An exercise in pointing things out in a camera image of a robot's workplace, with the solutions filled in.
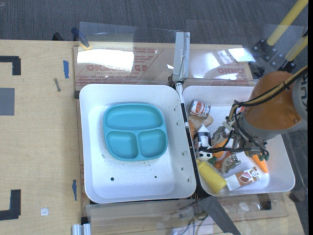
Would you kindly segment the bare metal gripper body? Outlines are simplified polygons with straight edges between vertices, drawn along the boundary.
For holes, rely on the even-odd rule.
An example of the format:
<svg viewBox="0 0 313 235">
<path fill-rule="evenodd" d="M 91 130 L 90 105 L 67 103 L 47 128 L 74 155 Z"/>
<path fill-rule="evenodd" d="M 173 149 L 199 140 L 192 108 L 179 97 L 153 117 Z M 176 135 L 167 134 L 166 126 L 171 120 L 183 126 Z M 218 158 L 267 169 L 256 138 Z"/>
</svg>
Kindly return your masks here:
<svg viewBox="0 0 313 235">
<path fill-rule="evenodd" d="M 239 131 L 233 131 L 231 134 L 232 142 L 232 152 L 244 152 L 246 156 L 252 157 L 257 155 L 258 157 L 266 157 L 267 150 L 264 145 L 264 140 L 255 138 L 251 135 L 245 135 Z"/>
</svg>

